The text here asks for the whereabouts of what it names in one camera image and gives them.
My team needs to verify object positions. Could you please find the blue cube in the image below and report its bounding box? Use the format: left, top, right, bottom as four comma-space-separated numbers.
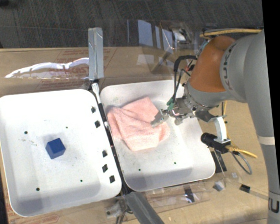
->
44, 137, 68, 161

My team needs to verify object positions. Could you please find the black cylinder on white bracket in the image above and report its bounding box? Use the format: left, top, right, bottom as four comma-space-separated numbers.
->
198, 114, 233, 157

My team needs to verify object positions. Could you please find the brown cardboard board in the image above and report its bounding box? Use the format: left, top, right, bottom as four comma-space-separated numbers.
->
0, 23, 274, 224

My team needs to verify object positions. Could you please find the pink cloth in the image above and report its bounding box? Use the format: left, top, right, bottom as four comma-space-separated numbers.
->
104, 94, 173, 155

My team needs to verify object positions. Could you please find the white plastic tray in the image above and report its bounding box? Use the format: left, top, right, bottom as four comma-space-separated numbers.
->
0, 85, 125, 220
98, 75, 218, 195

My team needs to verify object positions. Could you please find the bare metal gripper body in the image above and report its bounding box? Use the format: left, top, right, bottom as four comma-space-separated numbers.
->
166, 95, 199, 127

